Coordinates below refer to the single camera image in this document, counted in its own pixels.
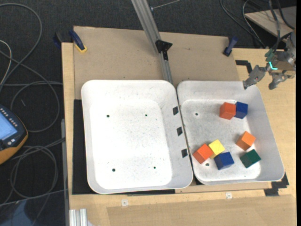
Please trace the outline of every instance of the cube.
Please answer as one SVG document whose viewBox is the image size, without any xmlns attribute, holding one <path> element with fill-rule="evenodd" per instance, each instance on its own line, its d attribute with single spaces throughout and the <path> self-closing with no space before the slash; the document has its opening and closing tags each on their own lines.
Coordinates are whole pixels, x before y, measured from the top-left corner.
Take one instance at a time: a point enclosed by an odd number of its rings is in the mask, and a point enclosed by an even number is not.
<svg viewBox="0 0 301 226">
<path fill-rule="evenodd" d="M 210 143 L 209 147 L 213 151 L 213 154 L 210 156 L 211 159 L 213 159 L 214 157 L 216 157 L 218 154 L 222 153 L 225 150 L 225 147 L 218 139 Z"/>
<path fill-rule="evenodd" d="M 194 158 L 197 159 L 199 163 L 203 163 L 206 161 L 211 155 L 213 151 L 207 144 L 203 144 L 194 154 Z"/>
<path fill-rule="evenodd" d="M 244 164 L 244 166 L 246 168 L 249 168 L 250 166 L 252 166 L 253 164 L 255 164 L 256 162 L 260 161 L 261 158 L 260 156 L 257 154 L 257 152 L 255 151 L 255 149 L 247 152 L 245 155 L 243 155 L 242 157 L 240 157 L 241 162 Z"/>
<path fill-rule="evenodd" d="M 236 102 L 236 114 L 234 117 L 243 119 L 248 114 L 248 104 Z"/>
<path fill-rule="evenodd" d="M 218 170 L 228 168 L 234 164 L 233 158 L 230 152 L 221 153 L 214 158 Z"/>
<path fill-rule="evenodd" d="M 236 115 L 236 105 L 225 102 L 220 107 L 220 117 L 231 120 Z"/>
<path fill-rule="evenodd" d="M 245 131 L 237 140 L 236 145 L 238 145 L 241 149 L 246 151 L 253 145 L 255 140 L 255 136 Z"/>
</svg>

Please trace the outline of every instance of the blue cube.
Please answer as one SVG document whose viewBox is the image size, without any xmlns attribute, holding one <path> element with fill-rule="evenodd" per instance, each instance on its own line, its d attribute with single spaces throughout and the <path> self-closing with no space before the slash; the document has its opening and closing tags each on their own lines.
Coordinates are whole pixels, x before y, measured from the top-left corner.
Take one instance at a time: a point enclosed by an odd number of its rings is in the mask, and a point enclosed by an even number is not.
<svg viewBox="0 0 301 226">
<path fill-rule="evenodd" d="M 234 117 L 243 119 L 248 114 L 248 104 L 236 102 L 236 114 Z"/>
<path fill-rule="evenodd" d="M 230 152 L 221 153 L 214 158 L 218 170 L 228 168 L 234 164 L 233 158 Z"/>
</svg>

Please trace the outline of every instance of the green cube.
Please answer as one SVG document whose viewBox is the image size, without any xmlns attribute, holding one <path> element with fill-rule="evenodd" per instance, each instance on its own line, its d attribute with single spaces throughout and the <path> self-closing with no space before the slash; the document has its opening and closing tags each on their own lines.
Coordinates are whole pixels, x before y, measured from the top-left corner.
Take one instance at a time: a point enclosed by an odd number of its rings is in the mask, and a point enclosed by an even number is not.
<svg viewBox="0 0 301 226">
<path fill-rule="evenodd" d="M 252 166 L 254 163 L 261 160 L 260 156 L 257 154 L 257 152 L 253 149 L 249 152 L 247 152 L 245 155 L 243 155 L 240 160 L 244 164 L 246 168 Z"/>
</svg>

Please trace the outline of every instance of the black floor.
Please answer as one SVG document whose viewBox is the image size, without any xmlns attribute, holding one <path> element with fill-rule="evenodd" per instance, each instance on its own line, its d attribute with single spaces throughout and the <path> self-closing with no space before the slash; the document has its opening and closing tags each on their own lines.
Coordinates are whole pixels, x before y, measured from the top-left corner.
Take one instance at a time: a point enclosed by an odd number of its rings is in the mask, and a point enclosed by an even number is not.
<svg viewBox="0 0 301 226">
<path fill-rule="evenodd" d="M 150 6 L 158 6 L 174 0 L 148 0 Z M 246 28 L 242 19 L 242 0 L 223 0 Z M 280 0 L 282 7 L 295 6 L 296 0 Z M 122 29 L 142 29 L 130 0 L 0 0 L 0 40 L 11 46 L 13 58 L 20 61 L 31 50 L 39 35 L 39 23 L 32 12 L 23 7 L 5 3 L 24 4 L 32 8 L 41 18 L 43 30 L 41 40 L 33 53 L 24 60 L 24 64 L 36 70 L 49 81 L 62 82 L 61 52 L 53 43 L 55 32 L 60 32 L 64 41 L 70 41 L 68 30 L 73 25 L 109 27 Z M 267 5 L 259 2 L 260 9 L 266 10 Z M 246 12 L 257 11 L 250 6 Z M 238 37 L 236 47 L 259 48 L 260 44 L 231 18 L 220 6 L 220 0 L 180 0 L 172 5 L 154 10 L 158 29 L 162 32 L 180 32 L 204 35 Z M 276 38 L 258 26 L 254 29 L 261 37 L 265 46 L 272 46 Z M 8 54 L 8 49 L 0 43 L 0 50 Z M 8 59 L 0 55 L 0 81 L 6 71 Z M 32 83 L 40 81 L 31 71 L 19 67 L 12 73 L 7 84 Z M 63 114 L 63 90 L 61 85 L 54 85 L 60 111 L 53 91 L 47 86 L 32 86 L 22 91 L 15 99 L 12 110 L 25 123 L 29 130 L 40 130 L 54 125 L 40 133 L 30 133 L 26 145 L 45 146 L 61 138 L 61 120 Z M 14 96 L 20 87 L 5 86 L 0 92 L 0 104 L 11 106 Z M 59 176 L 53 191 L 63 189 L 62 150 L 61 144 L 51 148 L 55 155 Z M 12 168 L 17 160 L 9 160 L 0 165 L 0 204 L 3 203 L 11 186 L 9 182 Z M 54 177 L 54 164 L 44 153 L 35 153 L 24 159 L 16 177 L 16 189 L 29 197 L 47 192 L 51 188 Z M 12 193 L 8 202 L 23 197 Z"/>
</svg>

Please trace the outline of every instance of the yellow cube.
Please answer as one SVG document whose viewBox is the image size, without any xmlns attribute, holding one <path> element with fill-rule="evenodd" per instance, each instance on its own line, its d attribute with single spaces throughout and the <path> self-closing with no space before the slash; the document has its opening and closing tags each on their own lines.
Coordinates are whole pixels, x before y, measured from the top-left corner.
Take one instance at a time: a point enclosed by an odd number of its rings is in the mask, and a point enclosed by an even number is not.
<svg viewBox="0 0 301 226">
<path fill-rule="evenodd" d="M 218 154 L 222 153 L 225 150 L 225 147 L 222 145 L 222 143 L 219 140 L 215 140 L 214 142 L 209 144 L 210 149 L 213 151 L 212 156 L 210 157 L 213 159 Z"/>
</svg>

